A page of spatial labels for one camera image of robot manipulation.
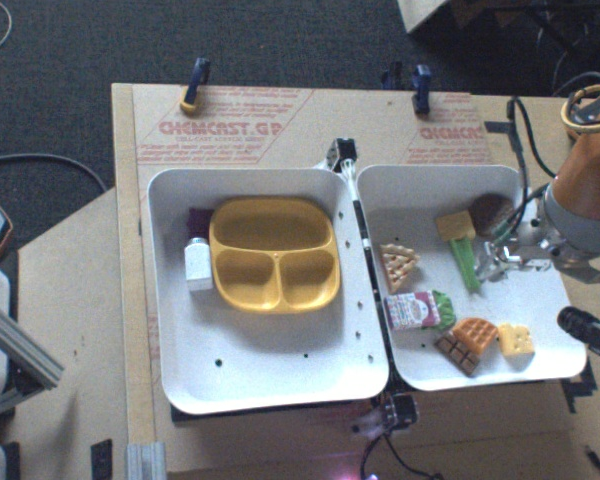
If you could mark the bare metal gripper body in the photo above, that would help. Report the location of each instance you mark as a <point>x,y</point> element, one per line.
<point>532,240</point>

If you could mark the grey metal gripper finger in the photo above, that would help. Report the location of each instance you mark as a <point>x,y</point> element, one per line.
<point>484,270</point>
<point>495,252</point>

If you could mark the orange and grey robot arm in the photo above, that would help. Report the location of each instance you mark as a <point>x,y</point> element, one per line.
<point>582,168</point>

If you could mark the green toy celery stalk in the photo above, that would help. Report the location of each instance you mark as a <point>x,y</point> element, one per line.
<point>465,263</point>

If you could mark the brown round toy bread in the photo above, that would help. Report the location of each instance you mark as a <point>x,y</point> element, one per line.
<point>490,214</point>

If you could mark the white plastic tray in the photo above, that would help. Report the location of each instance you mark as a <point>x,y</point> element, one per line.
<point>520,298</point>
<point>260,358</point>

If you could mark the yellow square biscuit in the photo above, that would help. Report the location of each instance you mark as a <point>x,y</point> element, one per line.
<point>455,225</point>

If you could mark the orange toy waffle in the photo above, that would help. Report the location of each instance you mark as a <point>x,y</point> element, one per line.
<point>475,334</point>

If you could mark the yellow toy cheese wedge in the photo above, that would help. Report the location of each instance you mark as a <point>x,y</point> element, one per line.
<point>516,340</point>

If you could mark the pink and white carton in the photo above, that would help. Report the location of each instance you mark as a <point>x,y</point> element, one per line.
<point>411,310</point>

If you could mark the toy pizza slice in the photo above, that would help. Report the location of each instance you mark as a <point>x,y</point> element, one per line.
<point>397,265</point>

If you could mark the brown toy chocolate bar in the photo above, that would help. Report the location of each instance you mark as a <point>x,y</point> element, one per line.
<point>457,355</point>

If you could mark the thin black and white rod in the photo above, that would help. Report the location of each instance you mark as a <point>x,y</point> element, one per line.
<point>366,240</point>

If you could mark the yellow divided plate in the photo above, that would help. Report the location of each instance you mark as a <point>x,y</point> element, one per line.
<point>275,253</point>

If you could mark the brown cardboard board red print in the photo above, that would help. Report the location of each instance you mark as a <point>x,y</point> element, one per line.
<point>280,118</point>

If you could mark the white shaker bottle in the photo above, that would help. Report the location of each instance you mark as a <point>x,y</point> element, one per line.
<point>198,265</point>

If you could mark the dark purple toy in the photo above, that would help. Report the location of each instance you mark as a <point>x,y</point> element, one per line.
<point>198,220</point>

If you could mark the black cylinder on white bracket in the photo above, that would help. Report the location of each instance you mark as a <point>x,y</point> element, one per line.
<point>582,325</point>

